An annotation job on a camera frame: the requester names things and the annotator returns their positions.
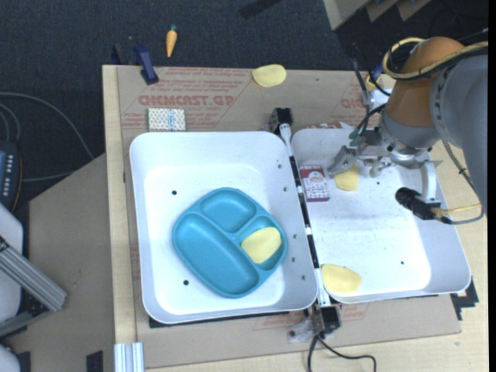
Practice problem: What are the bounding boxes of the thin black and white rod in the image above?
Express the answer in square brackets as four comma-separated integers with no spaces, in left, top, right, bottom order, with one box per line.
[278,123,331,306]

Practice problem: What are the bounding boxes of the red and white carton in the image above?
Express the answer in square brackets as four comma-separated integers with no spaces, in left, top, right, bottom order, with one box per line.
[298,164,332,203]

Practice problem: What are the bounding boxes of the black cylinder on white bracket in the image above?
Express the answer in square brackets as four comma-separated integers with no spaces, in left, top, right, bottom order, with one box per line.
[394,160,443,222]

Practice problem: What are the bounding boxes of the yellow potato chip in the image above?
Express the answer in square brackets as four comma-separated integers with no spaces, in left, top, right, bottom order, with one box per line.
[251,64,288,89]
[240,226,283,264]
[333,164,360,192]
[321,263,363,295]

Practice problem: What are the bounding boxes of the white plastic tray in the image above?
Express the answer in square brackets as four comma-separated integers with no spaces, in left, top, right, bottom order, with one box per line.
[129,130,320,325]
[290,126,473,305]

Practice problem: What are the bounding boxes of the blue divided plate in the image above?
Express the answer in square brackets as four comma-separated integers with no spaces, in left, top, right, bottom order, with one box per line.
[171,186,289,299]

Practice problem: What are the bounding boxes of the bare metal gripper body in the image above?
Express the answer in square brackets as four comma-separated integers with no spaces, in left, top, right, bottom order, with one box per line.
[355,129,430,171]

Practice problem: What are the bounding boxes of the white patterned packet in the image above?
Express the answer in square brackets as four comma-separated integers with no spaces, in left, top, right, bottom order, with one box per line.
[146,107,187,133]

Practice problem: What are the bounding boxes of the orange carrot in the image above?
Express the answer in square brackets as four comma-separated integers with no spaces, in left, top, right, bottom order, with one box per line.
[165,24,179,59]

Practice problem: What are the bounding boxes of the brown cardboard board red print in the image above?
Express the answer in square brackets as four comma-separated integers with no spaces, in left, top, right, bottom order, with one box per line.
[115,65,463,368]

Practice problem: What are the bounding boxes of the black block with thin wires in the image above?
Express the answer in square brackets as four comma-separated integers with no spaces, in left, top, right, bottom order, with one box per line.
[309,304,343,336]
[266,107,295,133]

